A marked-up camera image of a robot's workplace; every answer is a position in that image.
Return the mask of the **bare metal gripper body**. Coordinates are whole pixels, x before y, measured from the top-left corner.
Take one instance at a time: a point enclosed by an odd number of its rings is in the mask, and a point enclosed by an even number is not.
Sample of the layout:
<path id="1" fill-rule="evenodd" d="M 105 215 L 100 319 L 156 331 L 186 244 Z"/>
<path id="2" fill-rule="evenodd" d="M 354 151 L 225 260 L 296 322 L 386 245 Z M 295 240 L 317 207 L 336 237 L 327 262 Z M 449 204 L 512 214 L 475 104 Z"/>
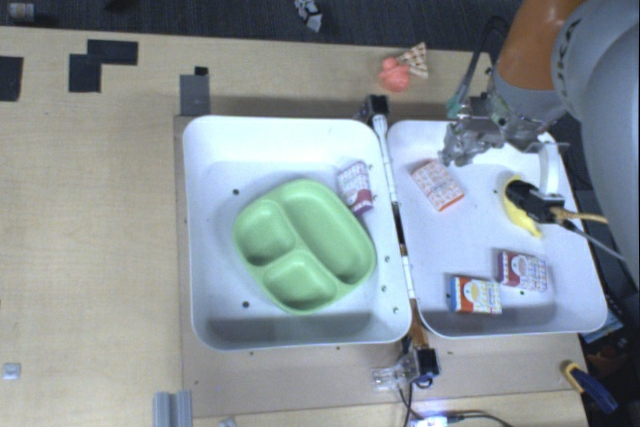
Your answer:
<path id="1" fill-rule="evenodd" d="M 487 151 L 505 143 L 526 151 L 545 132 L 545 124 L 509 107 L 496 93 L 482 93 L 446 104 L 452 122 L 446 130 L 447 151 Z"/>

